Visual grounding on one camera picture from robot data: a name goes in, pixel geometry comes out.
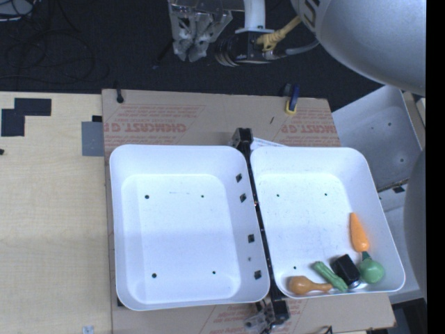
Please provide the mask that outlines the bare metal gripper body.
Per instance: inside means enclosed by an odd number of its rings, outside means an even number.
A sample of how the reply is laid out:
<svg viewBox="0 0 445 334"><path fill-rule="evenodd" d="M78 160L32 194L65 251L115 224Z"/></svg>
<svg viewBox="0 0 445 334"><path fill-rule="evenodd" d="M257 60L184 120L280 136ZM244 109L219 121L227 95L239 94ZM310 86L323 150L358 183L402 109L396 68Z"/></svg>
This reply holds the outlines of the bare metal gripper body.
<svg viewBox="0 0 445 334"><path fill-rule="evenodd" d="M224 29L232 13L244 10L243 0L168 0L173 31L196 31L196 24Z"/></svg>

